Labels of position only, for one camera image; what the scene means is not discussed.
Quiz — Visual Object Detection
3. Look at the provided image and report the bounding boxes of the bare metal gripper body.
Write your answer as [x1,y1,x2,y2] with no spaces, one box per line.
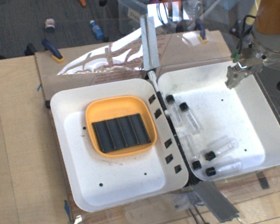
[235,43,280,78]

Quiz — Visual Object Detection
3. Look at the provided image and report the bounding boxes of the white plastic tray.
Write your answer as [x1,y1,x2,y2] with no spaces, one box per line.
[47,72,193,217]
[155,54,280,188]

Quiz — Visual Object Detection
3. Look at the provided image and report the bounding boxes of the clear plastic bottle, black cap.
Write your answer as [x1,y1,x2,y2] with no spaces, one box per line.
[204,158,245,178]
[201,133,242,163]
[165,92,187,130]
[179,132,203,173]
[178,99,205,137]

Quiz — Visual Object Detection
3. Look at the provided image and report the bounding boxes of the orange plate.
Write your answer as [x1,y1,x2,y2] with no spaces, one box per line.
[83,91,161,162]

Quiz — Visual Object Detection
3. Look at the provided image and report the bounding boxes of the black ribbed insert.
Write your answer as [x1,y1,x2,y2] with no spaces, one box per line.
[90,111,153,155]

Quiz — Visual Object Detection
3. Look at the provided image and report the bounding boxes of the blue bottle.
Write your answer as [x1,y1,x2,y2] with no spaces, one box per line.
[88,18,106,42]

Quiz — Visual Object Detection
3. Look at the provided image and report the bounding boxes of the small can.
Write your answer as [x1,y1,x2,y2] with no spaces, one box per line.
[43,17,58,34]

